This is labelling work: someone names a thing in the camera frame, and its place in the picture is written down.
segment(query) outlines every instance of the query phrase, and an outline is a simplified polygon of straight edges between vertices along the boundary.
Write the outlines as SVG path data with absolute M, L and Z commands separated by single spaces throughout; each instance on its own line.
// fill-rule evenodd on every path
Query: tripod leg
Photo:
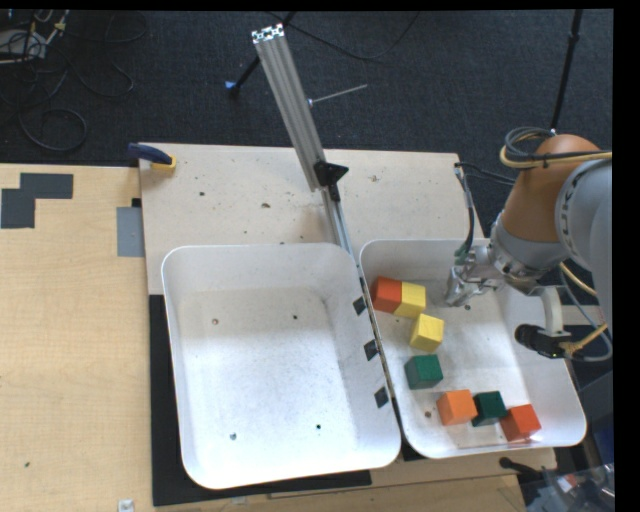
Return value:
M 580 39 L 580 20 L 582 18 L 583 9 L 576 9 L 573 15 L 573 23 L 571 25 L 571 33 L 569 34 L 569 47 L 567 48 L 567 55 L 564 60 L 564 69 L 562 70 L 562 79 L 560 81 L 560 90 L 558 91 L 558 98 L 556 99 L 556 106 L 553 112 L 553 119 L 551 120 L 551 129 L 555 130 L 558 124 L 558 117 L 560 117 L 560 109 L 562 108 L 562 100 L 564 99 L 564 91 L 567 88 L 567 80 L 569 79 L 569 69 L 571 68 L 571 60 L 573 58 L 573 49 Z

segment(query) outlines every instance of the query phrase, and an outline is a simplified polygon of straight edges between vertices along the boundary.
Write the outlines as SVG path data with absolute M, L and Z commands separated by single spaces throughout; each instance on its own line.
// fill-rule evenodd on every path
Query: wooden block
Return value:
M 393 313 L 402 302 L 402 281 L 378 276 L 370 292 L 373 309 Z
M 500 391 L 476 393 L 473 401 L 478 409 L 478 416 L 471 420 L 474 427 L 493 425 L 507 415 L 507 408 L 504 406 Z
M 435 386 L 444 377 L 440 361 L 435 354 L 413 356 L 404 365 L 409 389 L 427 389 Z
M 402 298 L 394 315 L 417 318 L 427 308 L 427 289 L 421 284 L 402 283 Z
M 531 404 L 511 407 L 507 415 L 500 418 L 500 426 L 509 442 L 527 440 L 542 428 Z
M 471 421 L 478 415 L 471 391 L 458 389 L 445 392 L 436 401 L 440 420 L 445 426 L 461 425 Z
M 413 324 L 409 345 L 425 352 L 435 352 L 444 336 L 444 320 L 421 313 Z

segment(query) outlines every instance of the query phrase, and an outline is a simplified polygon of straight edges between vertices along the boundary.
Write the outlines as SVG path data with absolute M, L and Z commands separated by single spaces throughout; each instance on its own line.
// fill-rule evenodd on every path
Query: black stand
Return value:
M 569 78 L 569 69 L 571 68 L 571 60 L 573 58 L 573 50 L 576 43 L 580 39 L 580 21 L 582 19 L 583 9 L 576 9 L 573 15 L 573 23 L 571 25 L 571 33 L 569 34 L 569 47 L 567 48 L 567 55 L 564 59 L 564 69 L 562 71 L 562 79 L 560 81 L 560 90 L 558 91 L 558 98 L 556 99 L 556 107 L 553 113 L 553 119 L 551 120 L 551 130 L 556 129 L 558 124 L 558 117 L 560 117 L 560 109 L 562 108 L 562 100 L 564 99 L 564 91 L 567 88 L 567 80 Z
M 283 28 L 287 27 L 287 25 L 291 22 L 295 14 L 296 14 L 296 11 L 291 11 L 289 14 L 287 14 L 287 17 L 282 21 Z M 249 78 L 249 75 L 253 73 L 254 69 L 258 67 L 258 64 L 260 64 L 260 57 L 256 57 L 255 59 L 253 59 L 253 62 L 249 64 L 249 67 L 242 74 L 242 76 L 237 82 L 226 82 L 227 89 L 229 89 L 229 95 L 232 98 L 235 99 L 238 97 L 238 94 L 240 94 L 240 87 L 242 87 L 242 84 L 247 81 L 247 78 Z

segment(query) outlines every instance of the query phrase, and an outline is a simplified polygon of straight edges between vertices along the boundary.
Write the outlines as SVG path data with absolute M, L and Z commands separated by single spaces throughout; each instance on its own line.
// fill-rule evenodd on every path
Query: dark green block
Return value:
M 471 420 L 474 427 L 492 425 L 507 415 L 507 408 L 504 406 L 500 391 L 477 393 L 473 401 L 478 409 L 478 415 Z
M 409 389 L 426 389 L 443 379 L 442 368 L 436 354 L 413 356 L 404 365 Z

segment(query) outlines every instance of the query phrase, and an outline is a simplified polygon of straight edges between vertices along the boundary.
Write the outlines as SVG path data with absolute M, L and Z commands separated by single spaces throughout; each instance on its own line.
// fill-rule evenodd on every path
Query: cable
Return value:
M 516 143 L 532 139 L 549 139 L 556 135 L 554 130 L 525 126 L 515 128 L 507 133 L 505 144 L 500 150 L 500 161 L 507 167 L 514 169 L 531 169 L 538 167 L 540 163 L 544 167 L 556 163 L 586 162 L 612 158 L 613 152 L 609 150 L 599 151 L 574 151 L 567 153 L 538 154 L 521 151 L 516 148 Z
M 460 172 L 461 162 L 456 162 L 453 165 L 453 172 L 462 186 L 462 190 L 464 191 L 465 203 L 467 205 L 467 210 L 469 212 L 469 232 L 467 233 L 467 238 L 464 243 L 460 246 L 460 248 L 456 251 L 457 259 L 466 258 L 467 254 L 471 250 L 471 246 L 473 245 L 473 232 L 475 230 L 475 215 L 473 211 L 473 198 L 471 197 L 471 191 L 469 190 L 469 186 L 467 185 L 466 175 Z
M 416 22 L 416 20 L 418 19 L 418 16 L 420 16 L 420 13 L 422 11 L 417 11 L 416 14 L 414 15 L 414 17 L 411 19 L 411 21 L 409 22 L 409 24 L 407 25 L 407 27 L 402 31 L 402 33 L 400 34 L 400 36 L 398 37 L 398 39 L 396 39 L 396 41 L 386 50 L 384 50 L 383 52 L 377 54 L 377 55 L 371 55 L 371 56 L 365 56 L 365 55 L 356 55 L 355 53 L 350 52 L 349 50 L 343 48 L 342 46 L 339 46 L 335 43 L 332 43 L 331 41 L 327 41 L 326 39 L 322 39 L 319 36 L 316 36 L 315 34 L 312 34 L 311 32 L 307 32 L 306 30 L 294 25 L 293 23 L 289 23 L 289 27 L 297 30 L 298 32 L 300 32 L 301 34 L 304 34 L 312 39 L 315 39 L 316 41 L 326 44 L 327 46 L 333 48 L 334 50 L 337 50 L 340 53 L 343 53 L 349 57 L 353 57 L 354 59 L 359 59 L 359 60 L 375 60 L 375 59 L 379 59 L 380 57 L 382 57 L 383 55 L 389 53 L 393 48 L 395 48 L 398 43 L 400 43 L 400 41 L 402 41 L 402 39 L 404 38 L 404 36 L 407 34 L 407 32 L 409 32 L 409 30 L 411 29 L 411 27 L 413 26 L 413 24 Z M 277 18 L 280 21 L 284 21 L 284 18 L 282 18 L 281 16 L 278 16 L 277 14 L 270 12 L 270 11 L 266 11 L 267 14 L 270 14 L 271 16 L 274 16 L 275 18 Z
M 596 291 L 593 288 L 591 288 L 590 286 L 588 286 L 586 283 L 581 281 L 573 272 L 571 272 L 571 270 L 569 270 L 569 267 L 567 267 L 564 264 L 564 262 L 561 262 L 558 265 L 558 267 L 560 268 L 560 270 L 562 271 L 563 274 L 565 274 L 569 279 L 571 279 L 583 291 L 587 292 L 589 295 L 591 295 L 593 297 L 597 296 Z
M 468 172 L 465 172 L 466 178 L 481 178 L 481 179 L 493 181 L 494 183 L 499 183 L 500 185 L 508 185 L 508 186 L 513 186 L 513 184 L 516 182 L 516 180 L 513 178 L 509 178 L 507 176 L 501 176 L 491 171 L 486 171 L 481 167 L 478 167 L 477 165 L 470 164 L 469 162 L 458 162 L 456 166 L 468 167 L 469 169 L 473 169 L 480 173 L 478 175 L 478 174 L 469 174 Z
M 118 19 L 118 16 L 121 16 L 121 14 L 119 15 L 116 13 L 109 17 L 107 26 L 104 31 L 104 37 L 102 39 L 87 38 L 79 34 L 74 34 L 73 32 L 68 32 L 66 30 L 66 19 L 68 14 L 69 10 L 65 10 L 59 21 L 54 24 L 55 28 L 51 32 L 51 35 L 46 39 L 46 41 L 41 41 L 38 38 L 44 38 L 35 31 L 35 21 L 38 21 L 45 25 L 48 24 L 47 22 L 49 22 L 53 17 L 53 10 L 51 10 L 49 13 L 45 13 L 44 10 L 40 10 L 39 12 L 34 10 L 31 13 L 31 22 L 29 23 L 29 29 L 25 30 L 24 32 L 14 34 L 7 43 L 0 46 L 0 48 L 3 48 L 5 46 L 11 48 L 12 45 L 16 42 L 24 40 L 24 48 L 21 55 L 18 56 L 12 54 L 11 60 L 0 61 L 0 64 L 14 64 L 14 66 L 9 67 L 8 69 L 15 70 L 12 78 L 14 79 L 14 83 L 17 83 L 19 87 L 17 91 L 12 91 L 10 97 L 8 97 L 4 93 L 4 91 L 0 90 L 0 100 L 2 100 L 12 108 L 12 112 L 6 119 L 2 121 L 1 124 L 5 124 L 13 118 L 17 118 L 18 126 L 29 140 L 44 149 L 59 152 L 69 152 L 77 149 L 84 143 L 87 135 L 87 123 L 78 112 L 68 108 L 54 108 L 51 105 L 51 101 L 60 91 L 69 73 L 73 73 L 84 87 L 98 96 L 105 98 L 118 98 L 127 95 L 134 88 L 133 78 L 113 61 L 111 56 L 106 52 L 106 48 L 111 44 L 130 43 L 132 41 L 140 39 L 146 33 L 146 18 L 141 12 L 138 11 L 136 11 L 135 14 L 137 16 L 137 19 L 142 21 L 142 24 L 144 25 L 143 30 L 137 32 L 132 37 L 122 39 L 110 38 L 110 33 L 115 20 Z M 107 93 L 92 87 L 87 82 L 87 80 L 79 73 L 78 69 L 69 58 L 69 56 L 58 45 L 50 44 L 57 33 L 67 34 L 81 40 L 102 44 L 104 46 L 105 54 L 109 61 L 109 64 L 119 75 L 125 78 L 126 87 L 123 90 L 115 93 Z M 47 55 L 53 52 L 59 55 L 62 60 L 62 65 L 53 70 L 43 69 L 43 66 L 41 66 L 40 64 L 45 63 L 45 59 L 37 57 L 42 57 L 45 55 L 44 49 L 47 50 Z M 26 77 L 20 76 L 19 73 L 23 73 L 24 71 L 29 74 Z M 49 88 L 48 90 L 48 88 L 43 83 L 43 77 L 46 75 L 53 75 L 57 73 L 61 73 L 60 79 L 54 84 L 53 88 Z M 0 84 L 7 84 L 7 80 L 0 80 Z M 43 96 L 39 96 L 39 91 L 43 92 Z M 67 121 L 73 122 L 74 124 L 80 126 L 81 134 L 79 140 L 64 147 L 57 147 L 40 140 L 32 133 L 32 131 L 28 129 L 25 114 L 29 110 L 32 110 L 33 108 L 47 102 L 49 102 L 50 105 L 41 113 L 41 126 L 44 126 L 44 123 L 52 116 L 61 116 Z
M 567 354 L 569 354 L 569 358 L 570 359 L 574 359 L 574 360 L 577 360 L 577 361 L 584 361 L 584 362 L 593 363 L 593 362 L 602 362 L 602 361 L 609 360 L 611 358 L 611 356 L 613 355 L 613 344 L 611 342 L 611 338 L 609 338 L 609 336 L 607 336 L 607 333 L 604 332 L 607 329 L 607 324 L 604 323 L 599 327 L 596 325 L 596 323 L 587 314 L 587 312 L 584 310 L 584 308 L 582 307 L 582 305 L 580 304 L 580 302 L 578 301 L 576 296 L 571 291 L 571 288 L 569 287 L 569 283 L 567 282 L 567 279 L 565 277 L 564 271 L 560 272 L 559 274 L 560 274 L 560 280 L 562 281 L 562 284 L 564 285 L 565 291 L 566 291 L 567 295 L 569 295 L 569 298 L 571 299 L 571 302 L 573 302 L 573 304 L 578 308 L 580 313 L 582 313 L 582 315 L 587 319 L 587 321 L 589 322 L 589 324 L 593 328 L 593 331 L 590 334 L 588 334 L 586 337 L 584 337 L 582 340 L 577 341 L 577 342 L 571 342 L 571 341 L 560 342 L 559 346 L 562 349 L 564 349 L 564 351 Z M 606 349 L 607 349 L 607 351 L 605 352 L 604 355 L 602 355 L 602 356 L 584 356 L 584 357 L 580 357 L 580 358 L 575 357 L 574 354 L 578 350 L 584 348 L 586 345 L 591 343 L 598 336 L 600 336 L 600 338 L 604 342 L 604 344 L 606 346 Z

